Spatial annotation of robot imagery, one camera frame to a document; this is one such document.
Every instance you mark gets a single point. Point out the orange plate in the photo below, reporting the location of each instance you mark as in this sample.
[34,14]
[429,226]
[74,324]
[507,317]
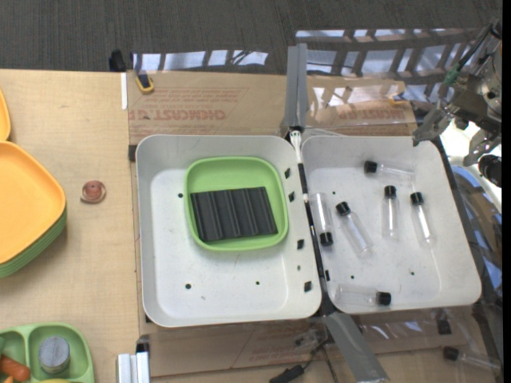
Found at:
[3,114]
[24,198]

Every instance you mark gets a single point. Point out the white plastic tray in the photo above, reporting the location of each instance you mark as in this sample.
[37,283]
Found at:
[399,269]
[223,285]

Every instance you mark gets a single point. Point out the brown cardboard board red print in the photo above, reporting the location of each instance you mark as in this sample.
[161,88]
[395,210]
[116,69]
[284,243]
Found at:
[179,94]

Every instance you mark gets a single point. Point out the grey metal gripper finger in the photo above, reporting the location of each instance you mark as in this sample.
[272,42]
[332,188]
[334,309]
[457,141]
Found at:
[431,124]
[481,148]

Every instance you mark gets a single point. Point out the black ribbed holder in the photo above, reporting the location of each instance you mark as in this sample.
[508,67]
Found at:
[233,214]

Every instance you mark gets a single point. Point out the grey can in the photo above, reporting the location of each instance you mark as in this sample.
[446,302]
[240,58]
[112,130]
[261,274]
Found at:
[54,355]

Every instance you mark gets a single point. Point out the clear plastic bottle black cap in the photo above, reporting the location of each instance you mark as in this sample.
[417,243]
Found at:
[422,219]
[390,214]
[459,356]
[367,296]
[383,169]
[353,227]
[322,218]

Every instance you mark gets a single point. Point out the pink tape roll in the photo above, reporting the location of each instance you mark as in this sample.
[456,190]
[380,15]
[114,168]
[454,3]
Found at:
[93,192]

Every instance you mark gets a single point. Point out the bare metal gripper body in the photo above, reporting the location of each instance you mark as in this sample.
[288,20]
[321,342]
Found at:
[481,102]

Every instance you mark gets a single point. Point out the black cylinder on white bracket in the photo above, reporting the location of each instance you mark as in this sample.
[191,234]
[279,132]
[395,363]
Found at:
[492,169]

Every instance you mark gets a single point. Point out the green divided plate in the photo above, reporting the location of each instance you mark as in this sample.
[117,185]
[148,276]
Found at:
[81,353]

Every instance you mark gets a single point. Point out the green square plate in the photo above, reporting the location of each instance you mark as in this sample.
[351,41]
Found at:
[235,172]

